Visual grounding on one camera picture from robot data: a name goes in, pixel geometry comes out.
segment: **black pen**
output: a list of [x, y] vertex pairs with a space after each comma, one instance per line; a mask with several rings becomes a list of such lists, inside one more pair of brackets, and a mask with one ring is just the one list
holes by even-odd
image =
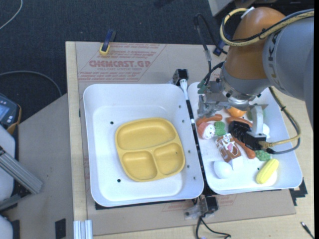
[[305, 223], [301, 222], [301, 225], [303, 225], [303, 228], [307, 231], [307, 233], [313, 238], [315, 239], [315, 237], [311, 234], [309, 228], [306, 226]]

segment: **white cable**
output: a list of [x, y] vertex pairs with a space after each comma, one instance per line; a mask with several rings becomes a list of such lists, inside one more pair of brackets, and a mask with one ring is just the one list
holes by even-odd
[[23, 5], [23, 0], [20, 0], [21, 3], [20, 3], [20, 8], [16, 11], [16, 13], [13, 15], [13, 17], [11, 19], [9, 19], [5, 24], [3, 24], [2, 26], [0, 26], [0, 30], [2, 28], [4, 28], [6, 25], [8, 25], [16, 16], [17, 14], [21, 11], [21, 8], [22, 8], [22, 5]]

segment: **white tray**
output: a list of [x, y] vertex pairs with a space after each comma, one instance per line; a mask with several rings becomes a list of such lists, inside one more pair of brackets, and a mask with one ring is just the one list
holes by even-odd
[[[198, 96], [197, 93], [198, 83], [193, 83], [188, 88], [189, 100], [191, 102], [193, 115], [198, 118]], [[261, 97], [256, 98], [252, 104], [268, 104], [265, 108], [264, 123], [270, 128], [269, 142], [275, 142], [290, 138], [282, 118], [280, 109], [273, 99], [270, 91], [266, 89]], [[223, 115], [223, 121], [226, 117], [230, 117], [225, 110], [217, 112]], [[252, 192], [252, 191], [264, 191], [264, 190], [278, 190], [286, 188], [298, 187], [303, 179], [302, 172], [296, 158], [294, 151], [285, 154], [273, 155], [274, 158], [279, 160], [279, 167], [273, 176], [265, 184], [257, 184], [255, 181], [258, 169], [263, 166], [264, 161], [259, 161], [258, 158], [248, 159], [244, 154], [244, 166], [243, 169], [235, 171], [235, 173], [227, 179], [219, 179], [214, 172], [213, 162], [217, 160], [223, 160], [216, 147], [214, 140], [199, 139], [199, 147], [203, 160], [205, 175], [208, 186], [216, 193], [221, 195]], [[273, 147], [275, 151], [281, 151], [290, 149], [291, 143], [285, 143]]]
[[[99, 205], [115, 207], [198, 197], [204, 187], [190, 118], [182, 90], [172, 84], [94, 84], [83, 94], [90, 183]], [[136, 182], [124, 172], [115, 145], [123, 123], [160, 117], [177, 130], [185, 166], [178, 174]]]

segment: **white egg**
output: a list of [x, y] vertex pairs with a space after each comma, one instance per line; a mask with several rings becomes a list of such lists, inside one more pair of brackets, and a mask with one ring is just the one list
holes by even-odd
[[220, 179], [227, 179], [232, 176], [234, 170], [230, 164], [225, 161], [215, 161], [214, 170]]

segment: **table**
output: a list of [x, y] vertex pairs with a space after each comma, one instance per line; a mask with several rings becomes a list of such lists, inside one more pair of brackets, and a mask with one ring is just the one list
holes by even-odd
[[[202, 50], [200, 45], [190, 45], [189, 50]], [[176, 57], [178, 61], [187, 59]], [[205, 64], [205, 58], [198, 59], [199, 63]], [[83, 149], [81, 136], [81, 123], [79, 118], [79, 92], [77, 81], [77, 59], [76, 42], [66, 42], [66, 63], [67, 63], [67, 83], [68, 83], [68, 103], [69, 103], [69, 123], [70, 123], [70, 146], [72, 164], [72, 189], [73, 189], [73, 215], [75, 221], [88, 219], [85, 193], [85, 178], [83, 169]], [[296, 214], [281, 217], [269, 217], [254, 220], [242, 220], [233, 222], [214, 223], [213, 230], [226, 232], [232, 238], [307, 238], [307, 233], [302, 228], [300, 222], [308, 225], [314, 233], [314, 157], [313, 157], [313, 130], [309, 123], [304, 102], [287, 97], [278, 93], [279, 97], [289, 108], [291, 113], [298, 120], [302, 129], [302, 143], [296, 150], [296, 155], [304, 175], [304, 181], [308, 190], [305, 198], [297, 199]], [[288, 120], [285, 119], [290, 136], [294, 136], [294, 130]], [[212, 238], [213, 235], [205, 228], [200, 228], [199, 234], [202, 237]], [[141, 232], [131, 232], [113, 235], [94, 236], [97, 239], [112, 238], [193, 238], [194, 226], [182, 226], [176, 228], [146, 230]]]

